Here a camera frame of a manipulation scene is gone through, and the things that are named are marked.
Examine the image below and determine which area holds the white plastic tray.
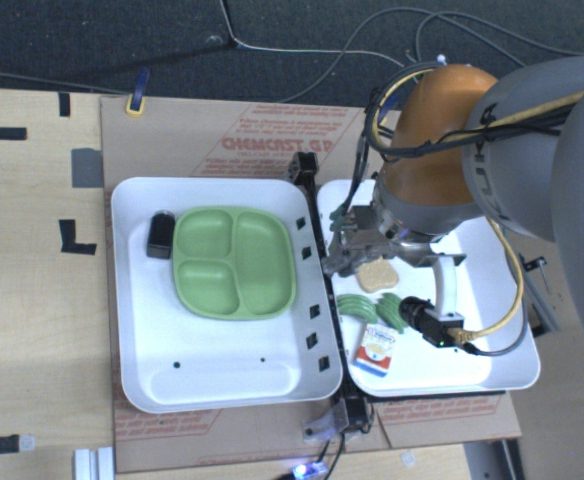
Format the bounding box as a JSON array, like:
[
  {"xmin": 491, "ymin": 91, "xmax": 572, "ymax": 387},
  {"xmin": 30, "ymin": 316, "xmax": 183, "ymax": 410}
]
[
  {"xmin": 316, "ymin": 178, "xmax": 542, "ymax": 398},
  {"xmin": 110, "ymin": 176, "xmax": 344, "ymax": 414}
]

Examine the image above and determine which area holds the brown cardboard board red print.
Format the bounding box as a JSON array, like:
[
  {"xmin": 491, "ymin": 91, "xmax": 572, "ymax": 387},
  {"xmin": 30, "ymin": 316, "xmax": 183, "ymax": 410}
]
[{"xmin": 99, "ymin": 95, "xmax": 523, "ymax": 474}]

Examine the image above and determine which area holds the green divided plate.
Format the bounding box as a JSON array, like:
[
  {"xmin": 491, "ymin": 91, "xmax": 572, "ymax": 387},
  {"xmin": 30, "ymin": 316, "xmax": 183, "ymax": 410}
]
[{"xmin": 171, "ymin": 206, "xmax": 297, "ymax": 322}]

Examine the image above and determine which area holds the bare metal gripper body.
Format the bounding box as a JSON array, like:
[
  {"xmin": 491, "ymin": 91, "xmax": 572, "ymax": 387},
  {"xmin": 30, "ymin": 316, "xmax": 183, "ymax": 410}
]
[{"xmin": 344, "ymin": 206, "xmax": 446, "ymax": 268}]

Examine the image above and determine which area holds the black cylinder on white bracket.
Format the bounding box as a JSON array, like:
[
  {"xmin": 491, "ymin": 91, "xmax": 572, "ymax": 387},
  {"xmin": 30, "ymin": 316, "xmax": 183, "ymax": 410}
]
[{"xmin": 398, "ymin": 253, "xmax": 467, "ymax": 349}]

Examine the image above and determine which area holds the thin black rod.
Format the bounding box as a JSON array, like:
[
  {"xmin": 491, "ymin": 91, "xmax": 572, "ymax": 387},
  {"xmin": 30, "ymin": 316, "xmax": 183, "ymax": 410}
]
[{"xmin": 302, "ymin": 180, "xmax": 351, "ymax": 402}]

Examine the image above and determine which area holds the black block with thin wires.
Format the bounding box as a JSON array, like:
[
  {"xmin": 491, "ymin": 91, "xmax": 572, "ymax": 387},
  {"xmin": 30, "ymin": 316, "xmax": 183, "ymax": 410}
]
[
  {"xmin": 340, "ymin": 396, "xmax": 374, "ymax": 432},
  {"xmin": 290, "ymin": 151, "xmax": 320, "ymax": 187}
]

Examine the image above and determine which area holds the green pea pod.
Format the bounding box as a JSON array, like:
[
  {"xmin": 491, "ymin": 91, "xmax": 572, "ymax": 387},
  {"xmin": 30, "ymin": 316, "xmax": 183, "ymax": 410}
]
[
  {"xmin": 376, "ymin": 292, "xmax": 410, "ymax": 332},
  {"xmin": 336, "ymin": 293, "xmax": 379, "ymax": 325}
]

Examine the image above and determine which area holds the tan toast slice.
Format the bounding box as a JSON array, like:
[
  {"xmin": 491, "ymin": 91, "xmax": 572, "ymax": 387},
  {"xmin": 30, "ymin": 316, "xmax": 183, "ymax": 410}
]
[{"xmin": 355, "ymin": 257, "xmax": 401, "ymax": 293}]

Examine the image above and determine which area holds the white red blue carton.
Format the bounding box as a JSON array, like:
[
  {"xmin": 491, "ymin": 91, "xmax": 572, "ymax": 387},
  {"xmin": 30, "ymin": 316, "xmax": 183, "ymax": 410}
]
[{"xmin": 354, "ymin": 323, "xmax": 398, "ymax": 379}]

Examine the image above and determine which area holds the small black can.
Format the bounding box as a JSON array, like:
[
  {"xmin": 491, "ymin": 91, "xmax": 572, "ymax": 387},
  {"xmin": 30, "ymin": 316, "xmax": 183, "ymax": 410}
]
[{"xmin": 145, "ymin": 210, "xmax": 177, "ymax": 260}]

